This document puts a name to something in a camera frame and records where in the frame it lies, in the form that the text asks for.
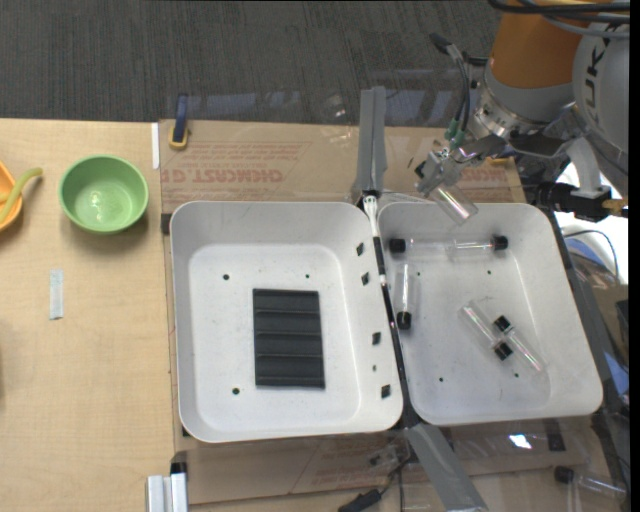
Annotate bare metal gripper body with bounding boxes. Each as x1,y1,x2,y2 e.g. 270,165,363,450
428,102,516,174

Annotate clear plastic bottle black cap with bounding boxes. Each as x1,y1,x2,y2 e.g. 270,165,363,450
553,464,626,501
388,236,454,257
392,263,417,331
444,234,510,259
458,299,515,362
492,314,547,374

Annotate thin black and white rod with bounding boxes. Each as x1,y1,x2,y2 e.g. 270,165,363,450
360,193,416,429

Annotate brown cardboard board red print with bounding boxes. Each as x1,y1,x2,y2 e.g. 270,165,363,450
158,118,601,505

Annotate black ribbed rack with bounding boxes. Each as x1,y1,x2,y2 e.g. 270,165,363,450
251,287,327,390

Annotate white plastic tray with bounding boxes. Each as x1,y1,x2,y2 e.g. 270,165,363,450
168,200,405,444
377,201,605,427

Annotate green bowl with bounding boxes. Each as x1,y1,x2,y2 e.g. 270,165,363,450
58,154,150,235

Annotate yellow green curved stick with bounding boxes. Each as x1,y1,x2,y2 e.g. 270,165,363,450
0,166,44,222

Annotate orange plate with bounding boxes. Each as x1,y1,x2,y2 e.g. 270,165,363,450
0,160,24,232

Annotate black cylinder on white bracket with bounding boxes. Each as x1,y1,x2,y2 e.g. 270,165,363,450
535,137,615,222

